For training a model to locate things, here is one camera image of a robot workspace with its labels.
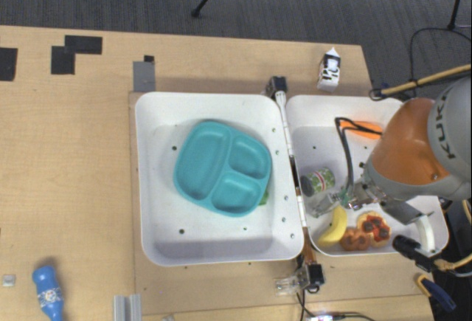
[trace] green object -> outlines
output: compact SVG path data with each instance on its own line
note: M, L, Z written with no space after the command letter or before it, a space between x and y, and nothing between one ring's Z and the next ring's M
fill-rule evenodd
M263 206L263 205L267 204L267 199L268 199L268 191L267 191L267 189L265 189L263 198L260 199L259 205Z
M313 196L317 193L334 187L336 180L333 172L329 168L322 168L300 178L302 191L306 196Z

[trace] toy donut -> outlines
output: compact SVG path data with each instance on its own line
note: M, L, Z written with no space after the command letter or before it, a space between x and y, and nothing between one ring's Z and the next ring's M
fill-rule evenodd
M389 243L392 230L378 213L371 211L360 215L357 228L370 236L372 247L382 247Z
M353 250L367 250L370 246L370 238L360 229L347 228L339 243L342 248L348 252Z

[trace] white tray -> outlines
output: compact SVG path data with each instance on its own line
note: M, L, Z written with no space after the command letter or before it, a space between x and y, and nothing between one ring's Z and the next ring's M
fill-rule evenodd
M361 97L305 96L291 98L287 104L288 124L291 130L296 166L300 176L317 169L328 167L336 177L333 191L340 190L347 177L347 164L336 127L335 117L348 117L351 120L374 122L385 128L393 114L401 106L397 100L372 102ZM354 179L358 180L362 169L360 162L366 162L377 140L367 139L355 134L347 134L350 152L353 158ZM420 196L408 202L419 211L429 214L435 233L436 247L442 249L448 242L448 228L445 224L439 200L436 196ZM382 212L380 206L371 204L359 211L348 210L348 226L355 227L357 218L364 212L374 210L380 213L392 228L392 238L405 235L419 241L419 234L414 224L404 226ZM392 244L382 248L370 247L364 252L346 252L339 244L328 248L316 245L319 236L327 229L332 215L328 213L314 218L307 215L307 225L313 244L326 255L364 255L396 252Z
M268 202L241 218L178 194L173 169L194 125L216 120L261 141L272 173ZM136 104L142 247L161 266L289 260L303 234L280 111L261 95L147 93Z

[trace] bottle label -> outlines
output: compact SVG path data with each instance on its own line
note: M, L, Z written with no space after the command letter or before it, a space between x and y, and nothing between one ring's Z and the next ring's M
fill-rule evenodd
M47 306L48 304L56 303L57 301L62 301L62 292L59 287L56 289L48 289L38 294L39 305L41 308Z

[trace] blue handle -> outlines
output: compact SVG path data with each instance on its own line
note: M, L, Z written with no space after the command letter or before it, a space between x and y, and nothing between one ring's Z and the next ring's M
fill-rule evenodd
M63 321L64 299L54 268L44 266L35 270L32 273L32 280L36 283L41 310L49 316L51 321Z
M433 283L428 279L421 280L421 283L429 291L431 296L441 304L446 312L451 313L456 308L456 303L451 299L448 293L436 283Z

